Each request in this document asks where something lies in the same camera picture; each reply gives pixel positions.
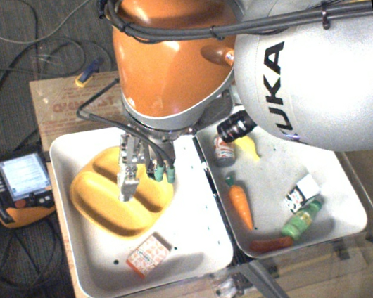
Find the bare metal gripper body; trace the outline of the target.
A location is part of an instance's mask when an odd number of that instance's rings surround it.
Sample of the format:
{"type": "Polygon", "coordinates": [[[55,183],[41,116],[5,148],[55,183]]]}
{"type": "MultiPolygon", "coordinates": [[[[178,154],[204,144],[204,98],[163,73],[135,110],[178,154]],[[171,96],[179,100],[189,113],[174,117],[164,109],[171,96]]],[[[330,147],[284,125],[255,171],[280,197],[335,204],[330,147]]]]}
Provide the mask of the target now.
{"type": "Polygon", "coordinates": [[[173,142],[191,132],[189,127],[179,130],[152,129],[138,122],[115,125],[123,131],[120,140],[120,164],[145,164],[149,169],[151,160],[158,166],[174,168],[175,151],[173,142]]]}

